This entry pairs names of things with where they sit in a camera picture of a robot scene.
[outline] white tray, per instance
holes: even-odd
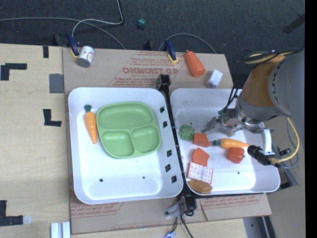
[[[192,161],[192,152],[198,146],[180,138],[178,134],[180,126],[188,124],[195,129],[195,132],[201,133],[207,122],[217,117],[217,112],[225,107],[230,91],[231,89],[176,89],[172,92],[172,110],[185,172]],[[209,140],[225,137],[222,131],[208,135]],[[240,130],[232,138],[263,147],[261,134]],[[280,177],[277,168],[258,163],[247,153],[246,147],[245,157],[239,164],[228,160],[226,150],[219,146],[201,148],[210,155],[208,167],[213,169],[212,190],[209,195],[273,192],[279,188]]]
[[[115,159],[104,151],[99,138],[96,145],[91,142],[84,124],[84,106],[91,105],[97,113],[104,105],[128,101],[142,102],[152,109],[161,146],[142,157]],[[162,93],[151,88],[77,88],[69,94],[68,104],[74,190],[79,200],[99,204],[173,197],[181,192],[183,180]]]

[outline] tin can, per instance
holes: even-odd
[[[81,67],[88,68],[94,58],[95,50],[91,46],[83,46],[77,59],[77,64]]]

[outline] green plate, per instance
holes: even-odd
[[[161,144],[157,119],[141,102],[101,107],[97,128],[104,150],[114,158],[131,158],[155,152]]]

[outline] wooden table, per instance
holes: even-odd
[[[49,75],[63,74],[62,48],[0,45],[0,64],[27,63],[0,81],[0,200],[7,216],[31,216],[30,224],[0,227],[0,237],[50,237],[50,223],[70,221],[69,182],[63,93],[50,93]],[[61,126],[44,126],[43,109]],[[246,238],[242,219],[188,224],[194,237]],[[164,237],[171,226],[72,235],[97,237]],[[183,225],[177,238],[189,237]]]

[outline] cardboard box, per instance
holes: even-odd
[[[223,73],[218,88],[231,88],[232,80],[224,55],[196,54],[206,73],[194,78],[184,59],[172,64],[166,52],[99,50],[89,68],[79,67],[68,48],[63,48],[65,116],[67,154],[70,181],[70,216],[73,234],[109,230],[172,225],[164,210],[176,203],[176,198],[151,199],[121,203],[87,205],[80,202],[73,190],[72,161],[67,98],[77,87],[153,87],[158,75],[169,74],[170,91],[177,88],[205,88],[213,70]],[[271,214],[266,194],[222,196],[197,199],[197,209],[187,222],[205,222],[263,216]]]

